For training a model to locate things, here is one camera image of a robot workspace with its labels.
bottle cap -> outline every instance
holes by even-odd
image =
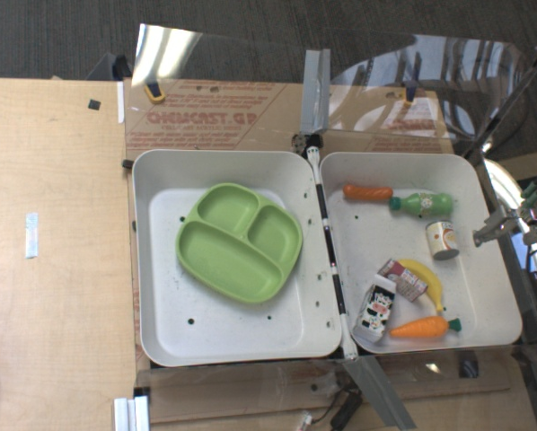
[[[392,197],[388,202],[388,206],[391,211],[398,211],[401,208],[401,199],[398,197]]]
[[[462,330],[462,325],[458,318],[454,320],[449,320],[448,327],[452,330],[456,330],[456,332],[460,332]]]

green plate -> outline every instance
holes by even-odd
[[[285,209],[234,183],[209,189],[177,235],[181,265],[216,291],[245,303],[277,294],[298,259],[303,234]]]

toy milk bottle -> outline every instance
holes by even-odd
[[[448,216],[452,212],[452,197],[446,193],[413,193],[407,198],[392,197],[391,211],[405,211],[413,216]]]

white tray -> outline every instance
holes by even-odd
[[[276,297],[238,303],[188,275],[177,261],[180,218],[200,196],[234,182],[277,202],[301,224],[303,248]],[[153,150],[133,167],[140,334],[159,365],[326,356],[340,322],[313,173],[288,152]]]
[[[471,165],[450,154],[335,153],[321,162],[322,184],[350,327],[354,325],[374,273],[388,259],[417,259],[432,268],[443,284],[443,316],[460,318],[462,331],[441,339],[384,337],[362,348],[373,353],[398,353],[455,347],[482,347],[513,343],[522,331],[522,319],[497,242],[474,245],[472,231],[489,216],[478,177]],[[453,196],[450,216],[460,254],[433,260],[425,227],[430,219],[392,213],[387,203],[346,200],[342,186],[389,186],[395,196],[417,191],[446,192]],[[427,295],[411,303],[396,295],[388,329],[435,314]]]

wooden table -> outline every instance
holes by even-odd
[[[109,82],[0,79],[0,430],[110,430],[112,401],[132,395],[128,183],[117,97]],[[91,99],[99,110],[88,108]],[[26,259],[32,212],[39,214],[39,255]],[[535,429],[518,365],[506,362],[508,390],[406,406],[422,429],[442,429],[445,418],[473,429]],[[300,417],[155,429],[294,429]],[[366,405],[346,430],[381,428]]]

